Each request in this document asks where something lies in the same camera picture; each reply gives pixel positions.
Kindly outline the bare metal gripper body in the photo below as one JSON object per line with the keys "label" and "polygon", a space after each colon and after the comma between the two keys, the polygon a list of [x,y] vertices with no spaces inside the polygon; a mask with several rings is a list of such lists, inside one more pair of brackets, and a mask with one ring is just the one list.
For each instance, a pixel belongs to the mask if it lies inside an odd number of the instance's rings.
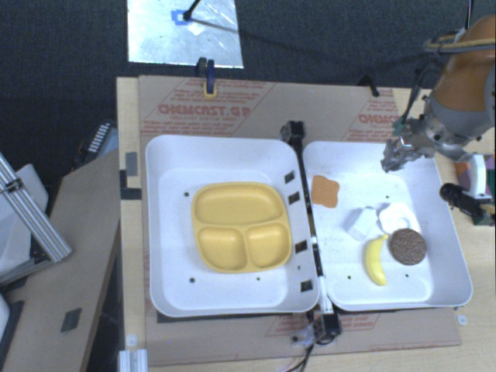
{"label": "bare metal gripper body", "polygon": [[440,121],[433,117],[398,119],[392,126],[387,140],[388,160],[417,160],[431,158],[439,151],[435,135],[442,130]]}

